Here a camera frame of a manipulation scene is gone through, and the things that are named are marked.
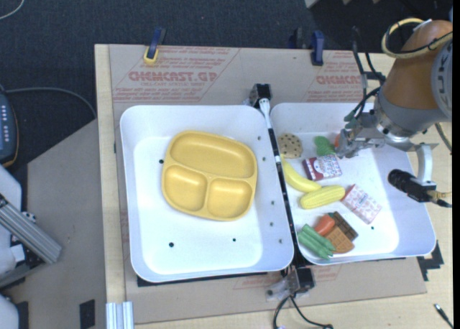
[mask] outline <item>toy green vegetable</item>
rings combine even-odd
[[[334,245],[327,238],[319,235],[318,232],[308,224],[302,227],[302,230],[297,233],[297,237],[302,245],[322,259],[329,260],[329,257],[333,256],[336,250]]]
[[[302,227],[302,232],[306,233],[309,235],[312,239],[317,241],[319,244],[325,246],[327,249],[331,251],[335,251],[336,248],[334,245],[326,238],[322,237],[321,234],[316,232],[313,228],[311,228],[308,224],[305,224],[304,227]]]
[[[298,234],[298,240],[302,245],[310,249],[314,254],[318,255],[322,259],[329,260],[329,257],[332,256],[332,253],[325,246],[318,243],[306,233],[300,232]]]

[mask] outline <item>white tray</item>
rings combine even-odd
[[[161,189],[170,140],[187,130],[227,136],[249,146],[258,178],[249,212],[212,221],[169,206]],[[294,248],[270,138],[249,106],[133,106],[120,120],[129,245],[135,272],[149,282],[283,270]]]
[[[291,133],[302,141],[301,157],[288,160],[300,174],[305,174],[302,160],[316,156],[313,138],[321,135],[333,142],[344,127],[343,118],[354,107],[354,103],[281,103],[273,108],[271,119],[276,135]],[[299,244],[302,255],[308,261],[327,265],[422,256],[432,252],[436,237],[426,206],[410,199],[387,181],[393,169],[414,174],[406,153],[386,145],[380,149],[362,150],[357,157],[351,159],[340,159],[339,165],[342,176],[321,180],[319,183],[339,184],[345,188],[357,184],[382,209],[371,224],[366,224],[341,202],[305,210],[298,204],[302,193],[288,186],[287,196],[296,231],[306,223],[314,226],[325,213],[338,211],[359,234],[354,240],[353,250],[346,254],[334,254],[329,261],[318,258]]]

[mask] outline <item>toy banana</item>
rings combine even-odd
[[[321,188],[319,183],[299,175],[293,166],[285,161],[283,156],[281,156],[281,164],[285,181],[289,186],[304,193],[310,193],[311,191],[319,190]]]

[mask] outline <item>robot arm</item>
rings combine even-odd
[[[414,22],[419,25],[402,52],[390,52],[387,39],[395,26]],[[348,124],[341,130],[336,147],[340,158],[351,158],[361,149],[385,144],[404,152],[416,151],[418,177],[408,174],[410,178],[400,171],[389,176],[389,182],[402,191],[415,183],[411,190],[416,190],[417,195],[412,191],[407,194],[420,202],[438,202],[436,184],[430,181],[431,147],[435,144],[414,144],[410,139],[434,124],[452,121],[452,32],[453,24],[441,20],[406,19],[390,27],[382,40],[382,49],[396,58],[395,63],[383,85],[370,93],[376,95],[373,109],[355,115],[358,105],[345,118]]]

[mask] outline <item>yellow divided plate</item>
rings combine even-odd
[[[218,221],[241,218],[254,200],[256,182],[256,157],[241,142],[184,131],[169,143],[162,192],[177,210]]]

